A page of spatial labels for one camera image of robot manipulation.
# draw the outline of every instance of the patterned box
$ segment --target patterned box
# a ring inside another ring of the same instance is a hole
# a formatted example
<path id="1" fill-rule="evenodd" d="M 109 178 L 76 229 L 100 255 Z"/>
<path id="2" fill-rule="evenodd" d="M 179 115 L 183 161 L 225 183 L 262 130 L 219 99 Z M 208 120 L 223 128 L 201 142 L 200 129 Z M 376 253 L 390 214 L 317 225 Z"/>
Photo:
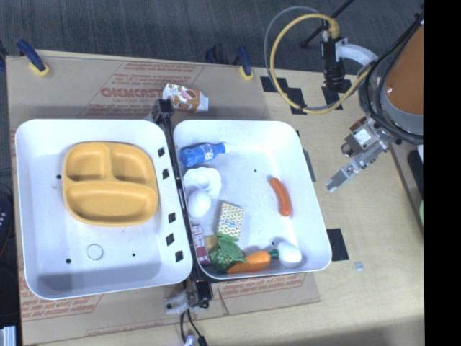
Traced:
<path id="1" fill-rule="evenodd" d="M 221 203 L 216 236 L 238 241 L 242 229 L 243 212 L 244 210 L 238 206 Z"/>

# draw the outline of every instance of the red sausage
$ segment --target red sausage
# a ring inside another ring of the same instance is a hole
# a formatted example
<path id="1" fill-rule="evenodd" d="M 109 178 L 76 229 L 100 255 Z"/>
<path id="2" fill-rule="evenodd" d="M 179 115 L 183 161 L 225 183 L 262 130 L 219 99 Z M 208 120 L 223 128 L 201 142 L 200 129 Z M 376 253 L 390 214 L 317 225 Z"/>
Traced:
<path id="1" fill-rule="evenodd" d="M 277 198 L 279 199 L 279 212 L 283 216 L 291 215 L 291 199 L 288 195 L 288 191 L 285 186 L 279 181 L 278 178 L 271 178 L 269 181 L 270 185 L 275 191 Z"/>

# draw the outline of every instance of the carrot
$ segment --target carrot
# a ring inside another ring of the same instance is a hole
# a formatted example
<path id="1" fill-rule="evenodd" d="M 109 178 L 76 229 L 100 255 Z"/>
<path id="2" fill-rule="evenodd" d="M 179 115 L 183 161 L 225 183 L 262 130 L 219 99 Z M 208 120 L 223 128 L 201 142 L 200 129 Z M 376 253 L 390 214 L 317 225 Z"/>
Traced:
<path id="1" fill-rule="evenodd" d="M 291 199 L 288 195 L 288 191 L 285 186 L 280 182 L 278 178 L 271 178 L 269 180 L 270 185 L 275 191 L 277 198 L 279 199 L 279 212 L 282 216 L 291 215 Z"/>
<path id="2" fill-rule="evenodd" d="M 228 274 L 236 274 L 242 272 L 253 272 L 263 270 L 271 259 L 278 259 L 279 252 L 273 249 L 271 252 L 260 250 L 245 257 L 246 262 L 237 262 L 228 269 Z"/>

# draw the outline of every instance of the white tray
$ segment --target white tray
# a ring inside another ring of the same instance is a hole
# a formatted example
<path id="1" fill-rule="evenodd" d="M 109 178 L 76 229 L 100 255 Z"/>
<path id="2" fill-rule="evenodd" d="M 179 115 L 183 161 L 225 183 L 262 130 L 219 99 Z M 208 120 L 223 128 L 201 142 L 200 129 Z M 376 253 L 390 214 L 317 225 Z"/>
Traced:
<path id="1" fill-rule="evenodd" d="M 177 155 L 184 147 L 220 142 L 226 142 L 230 151 L 193 166 L 212 167 L 220 172 L 220 195 L 212 200 L 211 209 L 203 217 L 191 219 L 191 224 L 200 224 L 205 236 L 214 234 L 220 202 L 225 201 L 245 210 L 237 242 L 245 254 L 260 249 L 270 251 L 286 241 L 301 250 L 303 261 L 298 267 L 287 269 L 278 260 L 272 260 L 265 270 L 238 275 L 220 274 L 212 266 L 202 267 L 203 271 L 212 278 L 228 280 L 327 267 L 331 246 L 296 131 L 282 122 L 250 120 L 185 120 L 174 129 Z M 186 171 L 182 166 L 182 175 Z M 279 214 L 270 177 L 279 178 L 287 188 L 293 209 L 290 217 Z"/>
<path id="2" fill-rule="evenodd" d="M 84 141 L 130 143 L 152 158 L 160 201 L 150 220 L 137 226 L 94 226 L 67 211 L 57 176 L 68 150 Z M 157 125 L 146 120 L 30 120 L 16 132 L 16 152 L 24 271 L 36 295 L 58 299 L 168 285 L 191 273 L 166 137 Z M 89 249 L 93 244 L 98 246 Z M 94 259 L 100 249 L 102 257 Z"/>

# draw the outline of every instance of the gray carpet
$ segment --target gray carpet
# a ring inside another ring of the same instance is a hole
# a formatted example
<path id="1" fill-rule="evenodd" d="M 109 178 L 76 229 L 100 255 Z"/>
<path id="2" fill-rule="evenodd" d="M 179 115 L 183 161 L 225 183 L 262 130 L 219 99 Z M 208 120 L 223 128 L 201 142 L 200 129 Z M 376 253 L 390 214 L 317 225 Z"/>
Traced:
<path id="1" fill-rule="evenodd" d="M 12 55 L 23 38 L 35 48 L 175 61 L 205 61 L 223 45 L 231 62 L 245 45 L 253 66 L 264 66 L 264 33 L 271 19 L 290 6 L 310 6 L 330 15 L 346 0 L 0 0 L 0 40 Z M 356 0 L 337 20 L 350 43 L 383 53 L 413 21 L 424 0 Z M 277 20 L 278 32 L 302 12 Z M 300 42 L 320 24 L 304 21 L 290 30 L 277 51 L 277 68 L 321 71 L 318 37 Z M 348 74 L 356 69 L 346 65 Z M 5 76 L 0 76 L 0 182 L 11 186 Z M 0 260 L 14 261 L 12 248 Z"/>

